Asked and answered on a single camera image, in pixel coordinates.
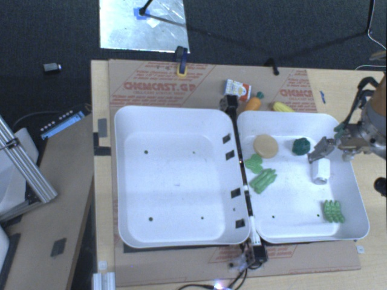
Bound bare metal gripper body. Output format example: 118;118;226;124
333;122;379;163

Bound white plastic bottle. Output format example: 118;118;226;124
311;158;331;185

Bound dark green broccoli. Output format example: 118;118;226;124
291;137;312;157

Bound tan round biscuit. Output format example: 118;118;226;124
252;134;279;160

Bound white plastic tray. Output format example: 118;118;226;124
236;110;371;245
114;105;252;250

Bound yellow corn cob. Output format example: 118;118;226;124
268;101;296;114

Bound green pea pods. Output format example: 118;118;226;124
322;199;346;224

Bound green bean bundle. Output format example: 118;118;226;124
248;168;278;195

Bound green lettuce leaf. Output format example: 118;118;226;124
244;153;264;175

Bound thin black and white rod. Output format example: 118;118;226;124
227;95;263;248

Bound orange carrot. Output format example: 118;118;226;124
244;91;265;112

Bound white and red carton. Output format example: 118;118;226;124
223;79;253;103

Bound brown cardboard board red print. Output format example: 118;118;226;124
108;59;362;288

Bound silver metal sheet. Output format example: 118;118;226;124
98;0;191;54

